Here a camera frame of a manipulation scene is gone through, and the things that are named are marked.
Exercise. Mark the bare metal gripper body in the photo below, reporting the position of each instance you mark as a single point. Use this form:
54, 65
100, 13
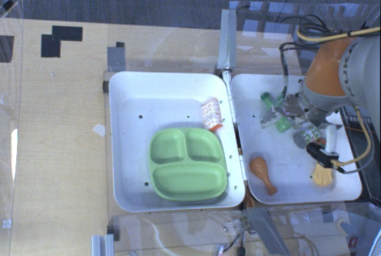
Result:
293, 107

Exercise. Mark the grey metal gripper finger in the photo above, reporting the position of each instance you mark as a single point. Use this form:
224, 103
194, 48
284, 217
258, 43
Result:
269, 118

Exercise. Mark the green plastic bottle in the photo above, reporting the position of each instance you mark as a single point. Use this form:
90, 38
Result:
283, 124

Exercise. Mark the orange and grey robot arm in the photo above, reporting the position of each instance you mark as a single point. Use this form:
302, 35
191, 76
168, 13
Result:
357, 70

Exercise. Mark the grey and green can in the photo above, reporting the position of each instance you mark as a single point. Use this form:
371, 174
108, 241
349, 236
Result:
306, 136

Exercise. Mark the white plastic tray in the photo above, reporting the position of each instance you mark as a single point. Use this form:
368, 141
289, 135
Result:
134, 144
285, 165

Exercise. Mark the orange toy chicken drumstick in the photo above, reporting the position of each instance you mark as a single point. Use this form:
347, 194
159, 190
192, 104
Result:
259, 170

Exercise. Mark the orange and white packet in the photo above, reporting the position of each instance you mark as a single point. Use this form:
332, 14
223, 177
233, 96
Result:
212, 115

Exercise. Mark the yellow ribbed toy food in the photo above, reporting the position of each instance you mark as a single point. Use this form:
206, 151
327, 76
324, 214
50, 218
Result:
322, 176

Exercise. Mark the green divided plate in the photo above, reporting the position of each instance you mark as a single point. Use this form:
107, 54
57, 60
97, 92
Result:
187, 177

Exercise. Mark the black cylinder on white bracket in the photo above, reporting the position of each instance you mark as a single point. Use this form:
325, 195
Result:
324, 155

